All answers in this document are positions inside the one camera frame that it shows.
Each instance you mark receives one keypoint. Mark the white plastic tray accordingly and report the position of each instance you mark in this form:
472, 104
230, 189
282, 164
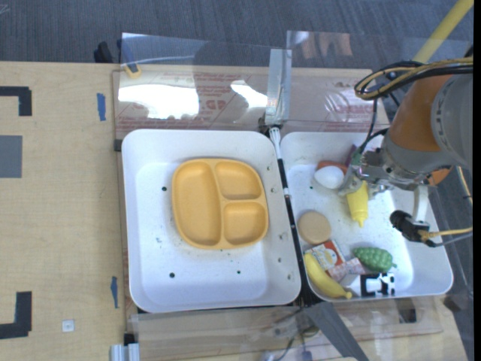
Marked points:
413, 269
158, 261

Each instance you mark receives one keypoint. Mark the white egg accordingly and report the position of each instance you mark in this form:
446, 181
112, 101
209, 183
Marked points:
328, 177

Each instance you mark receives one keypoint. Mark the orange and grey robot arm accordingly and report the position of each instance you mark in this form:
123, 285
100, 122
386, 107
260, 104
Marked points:
417, 115

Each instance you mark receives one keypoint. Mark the tan round biscuit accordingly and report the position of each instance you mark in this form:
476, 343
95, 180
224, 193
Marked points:
314, 227

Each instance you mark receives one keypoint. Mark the black cylinder on white bracket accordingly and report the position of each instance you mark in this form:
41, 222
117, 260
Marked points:
406, 222

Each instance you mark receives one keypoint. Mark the orange divided plate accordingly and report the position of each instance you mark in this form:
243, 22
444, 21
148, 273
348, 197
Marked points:
195, 201

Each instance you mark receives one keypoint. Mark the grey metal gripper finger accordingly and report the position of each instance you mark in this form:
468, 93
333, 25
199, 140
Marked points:
376, 191
347, 182

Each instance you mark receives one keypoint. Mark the green grapes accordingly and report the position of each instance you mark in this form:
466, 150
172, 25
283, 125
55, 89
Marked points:
374, 258

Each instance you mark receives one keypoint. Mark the yellow mustard bottle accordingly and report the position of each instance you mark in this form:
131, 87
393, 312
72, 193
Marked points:
359, 205

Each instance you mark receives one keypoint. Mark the red and white carton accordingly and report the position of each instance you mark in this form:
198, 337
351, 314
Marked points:
327, 256

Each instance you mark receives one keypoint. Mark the yellow banana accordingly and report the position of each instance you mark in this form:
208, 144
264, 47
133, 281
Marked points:
319, 276

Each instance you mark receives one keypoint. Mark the thin black and white rod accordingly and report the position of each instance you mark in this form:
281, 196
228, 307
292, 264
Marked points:
287, 198

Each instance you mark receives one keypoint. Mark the pink and white packet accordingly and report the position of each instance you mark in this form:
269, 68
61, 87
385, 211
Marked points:
347, 269

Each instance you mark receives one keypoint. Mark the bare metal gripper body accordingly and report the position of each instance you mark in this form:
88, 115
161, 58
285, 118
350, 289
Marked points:
376, 165

